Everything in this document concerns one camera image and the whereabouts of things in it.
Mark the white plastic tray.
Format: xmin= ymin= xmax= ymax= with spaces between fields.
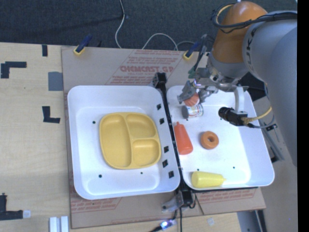
xmin=67 ymin=85 xmax=182 ymax=201
xmin=166 ymin=85 xmax=276 ymax=191

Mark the yellow bottle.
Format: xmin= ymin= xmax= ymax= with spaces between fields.
xmin=191 ymin=171 xmax=227 ymax=189

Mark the black block with thin wires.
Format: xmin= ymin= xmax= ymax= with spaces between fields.
xmin=152 ymin=72 xmax=168 ymax=89
xmin=161 ymin=189 xmax=197 ymax=214

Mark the orange bottle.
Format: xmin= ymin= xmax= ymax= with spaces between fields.
xmin=173 ymin=121 xmax=194 ymax=156

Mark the brown cardboard board red print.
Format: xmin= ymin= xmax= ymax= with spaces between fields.
xmin=60 ymin=46 xmax=267 ymax=229

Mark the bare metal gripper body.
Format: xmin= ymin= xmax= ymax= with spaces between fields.
xmin=194 ymin=68 xmax=249 ymax=93

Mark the white can with red print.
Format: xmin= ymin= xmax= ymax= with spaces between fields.
xmin=181 ymin=103 xmax=204 ymax=119

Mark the black cylinder on white bracket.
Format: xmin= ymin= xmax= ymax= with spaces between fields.
xmin=218 ymin=87 xmax=248 ymax=127

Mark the white rectangular block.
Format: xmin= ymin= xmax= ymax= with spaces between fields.
xmin=60 ymin=216 xmax=70 ymax=232
xmin=49 ymin=216 xmax=60 ymax=232

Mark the yellow divided plate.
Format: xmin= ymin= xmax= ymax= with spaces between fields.
xmin=98 ymin=112 xmax=162 ymax=170

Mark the orange doughnut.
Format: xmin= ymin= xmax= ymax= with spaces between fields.
xmin=199 ymin=130 xmax=220 ymax=150

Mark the orange ribbed toy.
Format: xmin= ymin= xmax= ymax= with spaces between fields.
xmin=184 ymin=93 xmax=200 ymax=107

